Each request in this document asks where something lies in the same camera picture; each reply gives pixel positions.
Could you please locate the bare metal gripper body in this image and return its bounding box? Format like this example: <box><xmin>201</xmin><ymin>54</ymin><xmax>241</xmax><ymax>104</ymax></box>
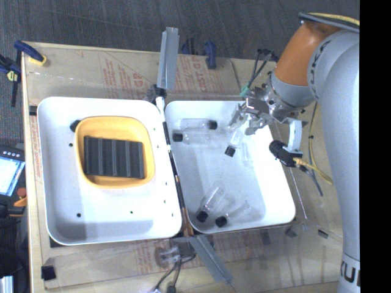
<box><xmin>243</xmin><ymin>85</ymin><xmax>304</xmax><ymax>125</ymax></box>

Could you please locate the clear plastic bottle black cap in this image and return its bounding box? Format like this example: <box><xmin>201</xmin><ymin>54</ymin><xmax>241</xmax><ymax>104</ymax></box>
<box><xmin>172</xmin><ymin>131</ymin><xmax>213</xmax><ymax>145</ymax></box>
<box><xmin>179</xmin><ymin>117</ymin><xmax>219</xmax><ymax>132</ymax></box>
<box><xmin>224</xmin><ymin>126</ymin><xmax>246</xmax><ymax>158</ymax></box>
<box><xmin>195</xmin><ymin>185</ymin><xmax>227</xmax><ymax>223</ymax></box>
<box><xmin>214</xmin><ymin>200</ymin><xmax>253</xmax><ymax>228</ymax></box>

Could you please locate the white plastic tray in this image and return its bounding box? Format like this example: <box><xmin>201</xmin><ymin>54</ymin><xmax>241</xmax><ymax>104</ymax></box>
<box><xmin>36</xmin><ymin>96</ymin><xmax>183</xmax><ymax>247</ymax></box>
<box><xmin>163</xmin><ymin>99</ymin><xmax>297</xmax><ymax>235</ymax></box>

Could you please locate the thin black and white rod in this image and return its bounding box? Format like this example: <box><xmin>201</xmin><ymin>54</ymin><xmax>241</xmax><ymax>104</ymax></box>
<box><xmin>155</xmin><ymin>95</ymin><xmax>194</xmax><ymax>237</ymax></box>

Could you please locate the yellow bowl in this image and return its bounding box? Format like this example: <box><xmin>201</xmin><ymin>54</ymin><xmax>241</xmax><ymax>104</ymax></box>
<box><xmin>74</xmin><ymin>115</ymin><xmax>156</xmax><ymax>190</ymax></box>

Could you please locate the black ribbed block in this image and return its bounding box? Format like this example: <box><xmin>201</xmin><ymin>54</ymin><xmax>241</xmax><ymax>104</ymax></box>
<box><xmin>82</xmin><ymin>135</ymin><xmax>145</xmax><ymax>180</ymax></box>

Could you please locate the brown cardboard board red print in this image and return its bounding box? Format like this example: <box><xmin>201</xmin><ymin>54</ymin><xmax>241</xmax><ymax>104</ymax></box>
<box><xmin>20</xmin><ymin>40</ymin><xmax>345</xmax><ymax>290</ymax></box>

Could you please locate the black cylinder on white bracket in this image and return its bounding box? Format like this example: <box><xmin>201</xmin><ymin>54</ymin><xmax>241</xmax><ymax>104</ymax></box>
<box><xmin>268</xmin><ymin>119</ymin><xmax>307</xmax><ymax>168</ymax></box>

